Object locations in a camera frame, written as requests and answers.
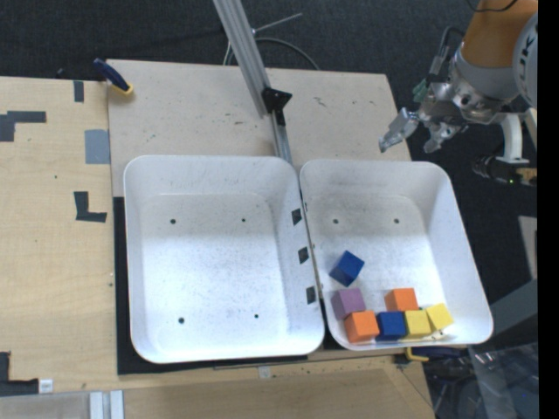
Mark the purple cube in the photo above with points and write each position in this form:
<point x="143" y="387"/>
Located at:
<point x="348" y="301"/>

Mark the yellow cube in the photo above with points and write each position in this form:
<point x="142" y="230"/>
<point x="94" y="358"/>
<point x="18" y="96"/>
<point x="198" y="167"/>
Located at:
<point x="440" y="316"/>
<point x="418" y="323"/>

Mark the pale wood board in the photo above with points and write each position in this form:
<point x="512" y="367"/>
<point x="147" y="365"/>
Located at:
<point x="192" y="111"/>

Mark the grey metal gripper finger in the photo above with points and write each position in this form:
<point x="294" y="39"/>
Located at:
<point x="441" y="137"/>
<point x="399" y="127"/>

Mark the blue cube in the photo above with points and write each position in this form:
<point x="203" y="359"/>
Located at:
<point x="347" y="268"/>
<point x="391" y="325"/>

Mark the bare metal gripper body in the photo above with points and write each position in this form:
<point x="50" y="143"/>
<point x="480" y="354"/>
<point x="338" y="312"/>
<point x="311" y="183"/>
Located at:
<point x="450" y="103"/>

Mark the orange cube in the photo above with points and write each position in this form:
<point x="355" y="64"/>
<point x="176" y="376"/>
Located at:
<point x="402" y="299"/>
<point x="361" y="326"/>

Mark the black cylinder on white bracket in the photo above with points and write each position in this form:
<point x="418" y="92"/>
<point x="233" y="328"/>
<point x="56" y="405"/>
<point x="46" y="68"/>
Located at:
<point x="511" y="142"/>

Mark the white plastic tray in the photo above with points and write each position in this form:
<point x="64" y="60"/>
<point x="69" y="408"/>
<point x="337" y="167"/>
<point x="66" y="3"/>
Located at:
<point x="393" y="251"/>
<point x="214" y="260"/>

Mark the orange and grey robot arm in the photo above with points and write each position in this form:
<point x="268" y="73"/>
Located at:
<point x="493" y="37"/>

